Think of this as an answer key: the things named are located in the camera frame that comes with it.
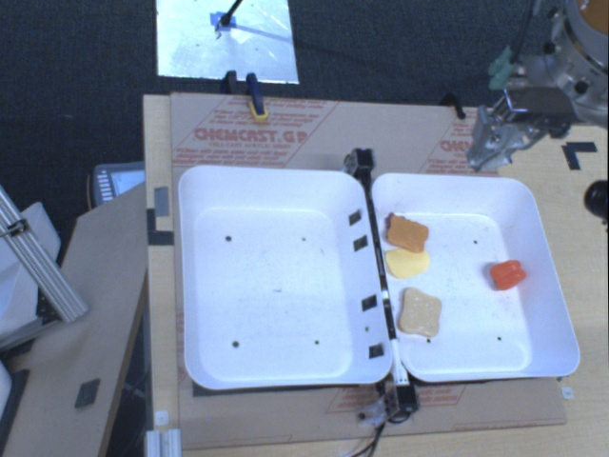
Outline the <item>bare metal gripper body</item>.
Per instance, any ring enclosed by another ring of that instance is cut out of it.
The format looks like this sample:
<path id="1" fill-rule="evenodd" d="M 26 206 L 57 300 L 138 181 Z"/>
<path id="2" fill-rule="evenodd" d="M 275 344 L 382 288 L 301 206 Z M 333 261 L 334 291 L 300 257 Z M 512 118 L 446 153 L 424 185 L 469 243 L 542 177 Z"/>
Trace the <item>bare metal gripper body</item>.
<path id="1" fill-rule="evenodd" d="M 510 85 L 508 103 L 518 111 L 571 117 L 608 126 L 608 17 L 564 10 L 542 54 L 523 58 L 524 83 Z"/>

